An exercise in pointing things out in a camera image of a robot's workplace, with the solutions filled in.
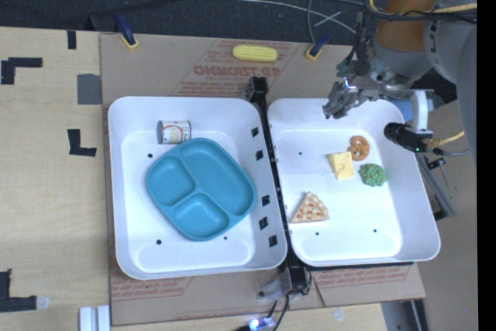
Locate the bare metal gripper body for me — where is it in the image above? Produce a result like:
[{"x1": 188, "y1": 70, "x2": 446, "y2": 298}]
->
[{"x1": 340, "y1": 64, "x2": 412, "y2": 102}]

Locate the brown pretzel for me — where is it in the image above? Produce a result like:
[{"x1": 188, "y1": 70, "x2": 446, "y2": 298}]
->
[{"x1": 347, "y1": 135, "x2": 371, "y2": 162}]

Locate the yellow cheese wedge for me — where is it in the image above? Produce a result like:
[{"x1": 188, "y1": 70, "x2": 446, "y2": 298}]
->
[{"x1": 327, "y1": 151, "x2": 355, "y2": 181}]

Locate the green broccoli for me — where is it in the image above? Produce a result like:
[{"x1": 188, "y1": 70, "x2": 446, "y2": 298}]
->
[{"x1": 358, "y1": 163, "x2": 388, "y2": 188}]

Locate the thin black rod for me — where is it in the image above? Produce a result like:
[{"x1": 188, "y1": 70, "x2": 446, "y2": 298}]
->
[{"x1": 257, "y1": 100, "x2": 297, "y2": 268}]

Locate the yellow corn cob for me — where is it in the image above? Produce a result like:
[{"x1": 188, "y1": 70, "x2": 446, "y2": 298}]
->
[{"x1": 232, "y1": 44, "x2": 278, "y2": 63}]

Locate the pizza slice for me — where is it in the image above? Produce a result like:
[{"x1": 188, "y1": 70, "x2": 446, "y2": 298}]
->
[{"x1": 289, "y1": 191, "x2": 330, "y2": 224}]

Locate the white plastic tray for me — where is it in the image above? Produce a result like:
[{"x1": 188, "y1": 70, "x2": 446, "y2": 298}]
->
[
  {"x1": 267, "y1": 97, "x2": 442, "y2": 267},
  {"x1": 107, "y1": 95, "x2": 288, "y2": 281}
]

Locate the blue divided plate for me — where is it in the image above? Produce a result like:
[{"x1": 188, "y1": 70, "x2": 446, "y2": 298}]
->
[{"x1": 146, "y1": 137, "x2": 257, "y2": 243}]

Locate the small white can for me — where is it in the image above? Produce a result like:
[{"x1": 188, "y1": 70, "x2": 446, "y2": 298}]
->
[{"x1": 157, "y1": 119, "x2": 192, "y2": 145}]

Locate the brown cardboard board red print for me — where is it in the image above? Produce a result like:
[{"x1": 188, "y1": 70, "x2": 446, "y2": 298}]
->
[{"x1": 98, "y1": 33, "x2": 427, "y2": 326}]

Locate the black cylinder on white bracket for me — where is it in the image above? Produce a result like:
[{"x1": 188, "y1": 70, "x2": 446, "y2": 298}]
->
[{"x1": 383, "y1": 88, "x2": 436, "y2": 154}]

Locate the black block with thin wires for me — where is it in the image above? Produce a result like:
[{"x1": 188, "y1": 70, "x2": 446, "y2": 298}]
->
[
  {"x1": 246, "y1": 76, "x2": 270, "y2": 104},
  {"x1": 284, "y1": 264, "x2": 312, "y2": 296}
]

